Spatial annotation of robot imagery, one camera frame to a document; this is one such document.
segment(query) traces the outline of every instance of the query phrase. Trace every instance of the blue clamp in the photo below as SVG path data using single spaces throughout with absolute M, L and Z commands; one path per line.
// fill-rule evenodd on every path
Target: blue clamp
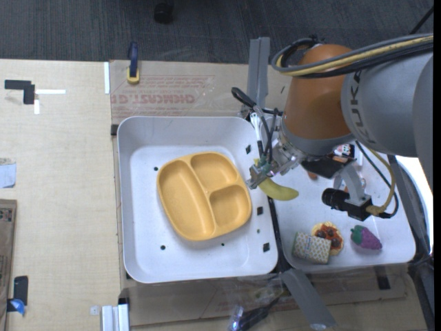
M 127 68 L 127 82 L 139 83 L 139 69 L 138 69 L 138 44 L 130 42 L 127 57 L 130 60 L 130 66 Z

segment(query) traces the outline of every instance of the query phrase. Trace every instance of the yellow plate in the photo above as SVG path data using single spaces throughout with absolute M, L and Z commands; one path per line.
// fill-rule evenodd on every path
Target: yellow plate
M 236 166 L 217 152 L 198 152 L 163 165 L 156 180 L 175 231 L 191 241 L 227 234 L 247 222 L 252 205 Z

